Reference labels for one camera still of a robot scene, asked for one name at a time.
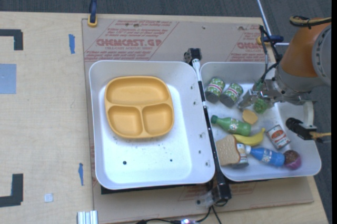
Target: green can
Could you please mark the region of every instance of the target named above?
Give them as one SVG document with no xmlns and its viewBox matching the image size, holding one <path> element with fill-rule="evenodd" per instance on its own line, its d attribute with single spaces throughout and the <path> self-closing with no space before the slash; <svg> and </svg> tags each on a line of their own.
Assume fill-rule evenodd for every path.
<svg viewBox="0 0 337 224">
<path fill-rule="evenodd" d="M 218 77 L 213 77 L 206 87 L 205 98 L 211 103 L 216 103 L 224 88 L 225 82 Z"/>
<path fill-rule="evenodd" d="M 220 102 L 227 107 L 232 107 L 242 95 L 243 89 L 237 83 L 231 83 L 230 86 L 220 95 Z"/>
</svg>

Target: yellow divided plate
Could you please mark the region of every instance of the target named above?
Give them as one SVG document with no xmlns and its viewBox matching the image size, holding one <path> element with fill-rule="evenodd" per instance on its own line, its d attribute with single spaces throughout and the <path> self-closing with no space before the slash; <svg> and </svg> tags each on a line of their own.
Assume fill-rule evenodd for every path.
<svg viewBox="0 0 337 224">
<path fill-rule="evenodd" d="M 104 94 L 111 129 L 125 138 L 167 134 L 174 110 L 167 85 L 152 76 L 123 76 L 109 81 Z"/>
</svg>

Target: wooden table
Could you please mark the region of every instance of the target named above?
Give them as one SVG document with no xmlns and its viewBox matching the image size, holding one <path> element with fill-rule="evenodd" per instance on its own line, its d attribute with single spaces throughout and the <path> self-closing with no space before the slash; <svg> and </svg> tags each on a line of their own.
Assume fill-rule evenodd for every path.
<svg viewBox="0 0 337 224">
<path fill-rule="evenodd" d="M 1 29 L 23 32 L 23 51 L 0 37 L 0 64 L 16 64 L 16 92 L 0 94 L 0 197 L 11 195 L 13 174 L 23 174 L 23 202 L 0 207 L 2 223 L 76 223 L 93 210 L 82 19 L 88 14 L 0 12 Z M 259 18 L 102 14 L 106 18 L 235 23 Z M 69 34 L 76 52 L 70 52 Z M 313 177 L 314 202 L 219 213 L 223 223 L 327 223 Z M 53 201 L 45 202 L 52 193 Z M 214 214 L 203 223 L 217 223 Z"/>
</svg>

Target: banana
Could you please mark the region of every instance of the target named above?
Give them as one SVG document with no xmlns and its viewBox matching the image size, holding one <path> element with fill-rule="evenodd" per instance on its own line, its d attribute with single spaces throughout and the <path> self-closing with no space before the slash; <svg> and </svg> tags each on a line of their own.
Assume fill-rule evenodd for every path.
<svg viewBox="0 0 337 224">
<path fill-rule="evenodd" d="M 231 135 L 233 135 L 236 138 L 238 143 L 255 146 L 262 142 L 264 138 L 264 131 L 265 128 L 262 128 L 261 131 L 258 132 L 257 134 L 248 137 L 239 134 L 231 134 Z"/>
</svg>

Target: small blue square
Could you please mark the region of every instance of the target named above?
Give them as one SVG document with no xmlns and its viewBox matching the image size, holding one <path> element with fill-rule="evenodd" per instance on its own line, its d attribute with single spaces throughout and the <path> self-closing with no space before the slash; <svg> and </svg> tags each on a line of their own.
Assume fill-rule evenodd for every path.
<svg viewBox="0 0 337 224">
<path fill-rule="evenodd" d="M 0 94 L 16 94 L 16 64 L 0 64 Z"/>
</svg>

